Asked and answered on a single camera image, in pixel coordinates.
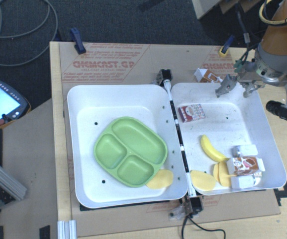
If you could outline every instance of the black clamp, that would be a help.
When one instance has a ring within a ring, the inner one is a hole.
[[[80,36],[80,32],[77,28],[72,28],[70,30],[70,35],[72,37],[72,41],[74,41],[76,43],[75,45],[75,49],[77,50],[77,53],[78,54],[83,54],[83,53],[86,53],[86,49],[83,45],[83,42],[82,42],[82,38]]]

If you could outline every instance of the yellow slice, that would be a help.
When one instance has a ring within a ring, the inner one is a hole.
[[[219,163],[219,180],[220,184],[223,187],[231,187],[231,175],[228,172],[227,163],[225,161],[221,161]]]
[[[213,177],[217,182],[220,183],[220,177],[219,177],[219,163],[215,164],[213,167]]]
[[[161,169],[146,185],[151,189],[162,189],[170,186],[172,183],[173,172],[170,170]]]
[[[213,190],[216,184],[215,178],[211,174],[192,170],[190,172],[192,184],[196,189],[209,191]]]

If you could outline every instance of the black floor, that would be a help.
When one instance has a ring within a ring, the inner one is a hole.
[[[0,39],[0,80],[26,96],[32,108],[51,98],[46,48],[56,19],[52,10],[46,18],[47,1],[56,11],[63,41],[71,41],[69,31],[76,27],[87,42],[223,45],[233,34],[237,40],[232,46],[244,47],[233,9],[223,15],[217,6],[198,20],[191,0],[0,0],[0,36],[26,33],[46,20],[29,35]],[[260,5],[245,14],[247,26],[258,36],[265,29],[258,19]]]

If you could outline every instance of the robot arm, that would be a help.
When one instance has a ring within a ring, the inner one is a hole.
[[[276,87],[285,87],[287,94],[287,0],[283,0],[272,20],[263,16],[265,6],[272,0],[266,0],[259,10],[259,17],[268,28],[255,49],[255,57],[245,61],[247,52],[236,61],[235,72],[237,76],[230,76],[223,80],[221,87],[216,89],[219,97],[232,90],[237,82],[244,88],[244,97],[253,91],[270,84]],[[281,104],[269,101],[266,105],[268,111],[287,120],[287,102]]]

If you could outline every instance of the yellow banana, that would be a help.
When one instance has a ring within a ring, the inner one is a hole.
[[[201,138],[201,147],[204,152],[214,161],[221,162],[228,160],[228,158],[223,155],[221,152],[217,151],[211,144],[209,138],[206,135],[203,135]]]

